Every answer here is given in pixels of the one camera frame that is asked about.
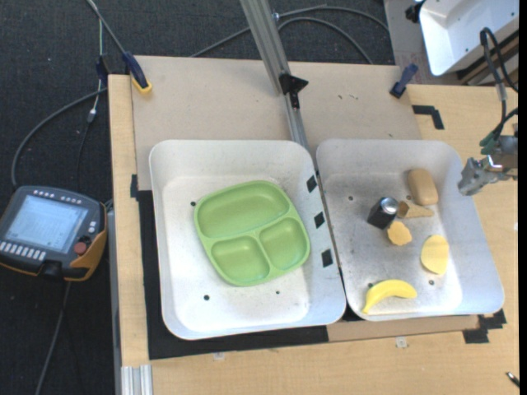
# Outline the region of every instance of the yellow potato slice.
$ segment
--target yellow potato slice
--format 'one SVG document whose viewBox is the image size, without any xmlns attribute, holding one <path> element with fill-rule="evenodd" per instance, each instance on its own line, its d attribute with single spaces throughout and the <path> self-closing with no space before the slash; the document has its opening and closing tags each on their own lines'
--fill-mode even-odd
<svg viewBox="0 0 527 395">
<path fill-rule="evenodd" d="M 388 238 L 397 246 L 404 246 L 412 241 L 410 230 L 400 221 L 394 221 L 389 225 Z"/>
<path fill-rule="evenodd" d="M 442 235 L 431 235 L 421 249 L 421 263 L 431 272 L 443 275 L 448 265 L 449 245 Z"/>
</svg>

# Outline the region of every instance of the yellow banana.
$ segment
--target yellow banana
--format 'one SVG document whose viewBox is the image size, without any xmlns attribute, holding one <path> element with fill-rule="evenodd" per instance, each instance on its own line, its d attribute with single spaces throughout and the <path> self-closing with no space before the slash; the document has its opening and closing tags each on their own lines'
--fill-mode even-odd
<svg viewBox="0 0 527 395">
<path fill-rule="evenodd" d="M 414 299 L 417 297 L 417 291 L 406 281 L 386 280 L 372 286 L 366 293 L 366 305 L 362 309 L 364 314 L 368 314 L 371 306 L 384 300 L 386 297 L 402 297 L 405 299 Z"/>
</svg>

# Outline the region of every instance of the silver can lid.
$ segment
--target silver can lid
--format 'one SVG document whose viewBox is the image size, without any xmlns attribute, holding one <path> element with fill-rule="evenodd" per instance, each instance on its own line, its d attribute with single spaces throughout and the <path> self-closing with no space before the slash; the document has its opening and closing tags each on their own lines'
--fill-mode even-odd
<svg viewBox="0 0 527 395">
<path fill-rule="evenodd" d="M 399 203 L 392 197 L 383 197 L 380 201 L 380 207 L 387 214 L 395 215 L 399 209 Z"/>
</svg>

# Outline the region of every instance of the black floor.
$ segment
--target black floor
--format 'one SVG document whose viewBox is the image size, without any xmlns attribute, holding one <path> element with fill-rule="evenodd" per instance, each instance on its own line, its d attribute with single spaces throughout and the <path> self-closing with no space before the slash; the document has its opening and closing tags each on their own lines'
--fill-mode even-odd
<svg viewBox="0 0 527 395">
<path fill-rule="evenodd" d="M 269 0 L 278 13 L 327 5 L 365 12 L 386 23 L 382 0 Z M 135 54 L 190 56 L 246 27 L 238 0 L 94 0 L 125 47 Z M 349 34 L 374 64 L 394 64 L 389 34 L 377 22 L 345 11 L 310 16 Z M 98 23 L 84 0 L 0 0 L 0 211 L 12 194 L 16 149 L 40 121 L 97 87 Z M 296 21 L 281 31 L 287 58 L 368 63 L 327 26 Z M 117 46 L 105 35 L 110 70 L 124 72 Z M 259 58 L 250 35 L 203 55 Z M 18 184 L 112 196 L 106 95 L 86 131 L 94 100 L 42 127 L 24 146 Z M 110 394 L 114 389 L 107 254 L 95 275 L 75 283 L 42 388 L 43 394 Z M 64 285 L 0 267 L 0 394 L 34 393 L 52 340 Z"/>
</svg>

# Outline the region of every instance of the screen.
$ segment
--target screen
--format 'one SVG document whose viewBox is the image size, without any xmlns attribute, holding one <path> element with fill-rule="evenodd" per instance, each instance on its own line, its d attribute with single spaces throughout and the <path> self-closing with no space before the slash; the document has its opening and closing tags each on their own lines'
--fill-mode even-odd
<svg viewBox="0 0 527 395">
<path fill-rule="evenodd" d="M 67 253 L 87 213 L 85 207 L 28 195 L 6 237 L 18 243 Z"/>
</svg>

